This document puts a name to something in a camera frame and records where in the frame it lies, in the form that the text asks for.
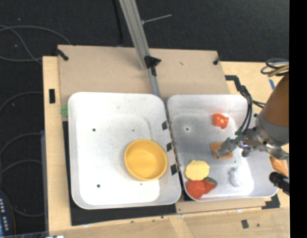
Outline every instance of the white tray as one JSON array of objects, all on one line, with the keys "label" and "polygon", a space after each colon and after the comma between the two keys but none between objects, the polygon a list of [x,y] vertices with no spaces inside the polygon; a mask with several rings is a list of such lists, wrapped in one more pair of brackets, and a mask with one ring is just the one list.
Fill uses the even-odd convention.
[{"label": "white tray", "polygon": [[[163,101],[151,94],[73,94],[68,101],[71,192],[85,209],[167,205],[181,185]],[[124,151],[150,139],[167,153],[168,168],[157,180],[137,181],[124,165]]]},{"label": "white tray", "polygon": [[[235,138],[247,113],[247,101],[240,95],[174,95],[168,99],[167,107],[180,173],[184,185],[189,181],[185,168],[192,160],[206,161],[210,165],[209,177],[218,185],[196,201],[210,201],[246,197],[269,197],[277,188],[269,181],[273,172],[266,152],[252,152],[249,157],[241,155],[236,148],[233,158],[216,160],[210,149],[213,142],[223,142],[227,137]],[[229,117],[225,129],[213,126],[212,114],[221,113]],[[234,186],[230,172],[238,168],[243,175],[243,185]]]}]

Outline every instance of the toy tomato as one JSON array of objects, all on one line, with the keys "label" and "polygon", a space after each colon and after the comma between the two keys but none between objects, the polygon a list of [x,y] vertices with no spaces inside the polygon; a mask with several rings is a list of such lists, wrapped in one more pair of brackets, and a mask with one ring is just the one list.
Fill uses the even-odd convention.
[{"label": "toy tomato", "polygon": [[205,182],[201,180],[191,180],[187,183],[187,192],[193,198],[200,198],[206,190]]},{"label": "toy tomato", "polygon": [[213,124],[214,126],[218,126],[222,129],[225,129],[228,124],[228,117],[225,117],[222,114],[213,114]]},{"label": "toy tomato", "polygon": [[214,189],[217,186],[217,182],[214,179],[209,178],[209,177],[205,178],[203,182],[205,185],[204,194],[209,193],[212,189]]}]

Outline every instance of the bowl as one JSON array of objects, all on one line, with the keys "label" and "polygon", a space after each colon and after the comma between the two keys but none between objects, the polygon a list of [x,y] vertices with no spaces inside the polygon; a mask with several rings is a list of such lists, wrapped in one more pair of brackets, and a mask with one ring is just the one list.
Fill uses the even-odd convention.
[{"label": "bowl", "polygon": [[124,155],[128,173],[138,180],[155,180],[163,176],[168,159],[163,148],[148,139],[130,143]]}]

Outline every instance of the metal bar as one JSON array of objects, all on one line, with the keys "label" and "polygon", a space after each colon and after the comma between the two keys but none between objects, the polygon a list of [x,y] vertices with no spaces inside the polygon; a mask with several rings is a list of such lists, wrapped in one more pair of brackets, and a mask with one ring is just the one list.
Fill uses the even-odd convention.
[{"label": "metal bar", "polygon": [[124,17],[131,35],[133,44],[140,59],[141,67],[148,70],[149,81],[153,94],[161,97],[157,77],[153,76],[150,69],[147,69],[145,57],[150,56],[150,51],[145,36],[142,21],[139,16],[138,8],[135,0],[119,0]]}]

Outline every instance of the black bracket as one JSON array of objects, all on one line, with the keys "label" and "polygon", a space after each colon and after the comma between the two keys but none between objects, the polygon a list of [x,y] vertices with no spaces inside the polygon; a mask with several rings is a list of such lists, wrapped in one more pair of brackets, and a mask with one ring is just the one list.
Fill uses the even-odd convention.
[{"label": "black bracket", "polygon": [[158,58],[153,58],[151,56],[145,56],[145,63],[147,66],[147,69],[151,68],[152,75],[157,76],[157,72],[155,70],[155,67],[161,62]]}]

